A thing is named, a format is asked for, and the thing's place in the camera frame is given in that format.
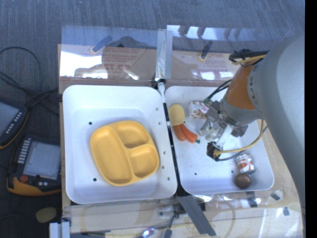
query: brown ball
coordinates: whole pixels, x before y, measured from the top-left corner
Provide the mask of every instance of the brown ball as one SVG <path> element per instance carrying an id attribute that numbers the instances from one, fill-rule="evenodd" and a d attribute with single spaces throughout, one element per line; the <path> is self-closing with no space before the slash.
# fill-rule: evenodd
<path id="1" fill-rule="evenodd" d="M 251 177 L 247 173 L 241 173 L 236 176 L 234 183 L 239 188 L 247 188 L 251 184 Z"/>

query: white tray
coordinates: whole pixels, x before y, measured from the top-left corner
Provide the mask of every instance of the white tray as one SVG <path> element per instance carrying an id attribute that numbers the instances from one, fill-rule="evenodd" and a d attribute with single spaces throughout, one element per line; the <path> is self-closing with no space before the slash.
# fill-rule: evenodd
<path id="1" fill-rule="evenodd" d="M 150 87 L 74 85 L 63 93 L 66 193 L 75 203 L 162 199 L 177 189 L 162 99 Z M 99 127 L 121 120 L 141 123 L 151 135 L 160 165 L 150 177 L 117 187 L 99 173 L 90 137 Z"/>
<path id="2" fill-rule="evenodd" d="M 165 92 L 166 104 L 169 108 L 172 104 L 178 103 L 183 106 L 185 113 L 191 101 L 204 100 L 215 88 L 210 87 L 187 87 L 172 86 Z M 213 97 L 219 100 L 223 97 L 222 91 Z M 198 134 L 205 119 L 189 118 L 186 116 L 186 127 Z M 243 137 L 230 139 L 224 145 L 224 150 L 237 149 L 253 142 L 259 135 L 259 128 L 255 122 L 249 125 Z M 239 174 L 235 159 L 216 162 L 207 156 L 207 143 L 204 137 L 198 136 L 200 143 L 190 143 L 180 141 L 174 135 L 173 140 L 176 152 L 176 159 L 180 174 L 180 182 L 183 188 L 193 195 L 213 195 L 216 193 L 229 193 L 238 191 L 256 191 L 270 189 L 274 183 L 273 172 L 266 154 L 263 141 L 260 140 L 256 145 L 249 148 L 248 152 L 256 169 L 251 174 L 252 183 L 247 189 L 240 189 L 234 184 L 234 178 Z M 235 153 L 222 154 L 221 158 L 232 156 Z"/>

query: orange toy carrot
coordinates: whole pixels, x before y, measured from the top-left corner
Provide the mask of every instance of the orange toy carrot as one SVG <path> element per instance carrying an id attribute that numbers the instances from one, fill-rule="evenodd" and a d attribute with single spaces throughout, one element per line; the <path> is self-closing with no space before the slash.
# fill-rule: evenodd
<path id="1" fill-rule="evenodd" d="M 189 142 L 194 143 L 197 140 L 198 135 L 191 132 L 183 123 L 180 124 L 180 128 Z"/>
<path id="2" fill-rule="evenodd" d="M 180 141 L 184 141 L 186 139 L 186 136 L 184 135 L 180 125 L 174 125 L 173 126 L 173 129 L 174 129 L 174 132 L 177 136 L 177 138 L 180 140 Z"/>

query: black and orange device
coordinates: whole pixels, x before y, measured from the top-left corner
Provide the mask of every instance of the black and orange device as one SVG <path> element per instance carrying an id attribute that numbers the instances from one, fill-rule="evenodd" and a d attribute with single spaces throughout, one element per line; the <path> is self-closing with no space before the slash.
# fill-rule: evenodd
<path id="1" fill-rule="evenodd" d="M 61 191 L 60 143 L 26 135 L 8 168 L 7 189 L 18 195 L 45 196 Z"/>
<path id="2" fill-rule="evenodd" d="M 0 99 L 0 149 L 8 146 L 17 137 L 28 114 L 26 106 Z"/>

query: can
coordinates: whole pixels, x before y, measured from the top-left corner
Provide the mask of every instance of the can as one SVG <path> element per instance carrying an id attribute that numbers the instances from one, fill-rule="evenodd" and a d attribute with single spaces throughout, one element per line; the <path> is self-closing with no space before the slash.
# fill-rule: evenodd
<path id="1" fill-rule="evenodd" d="M 250 154 L 242 153 L 236 157 L 236 163 L 240 173 L 253 174 L 256 170 Z"/>

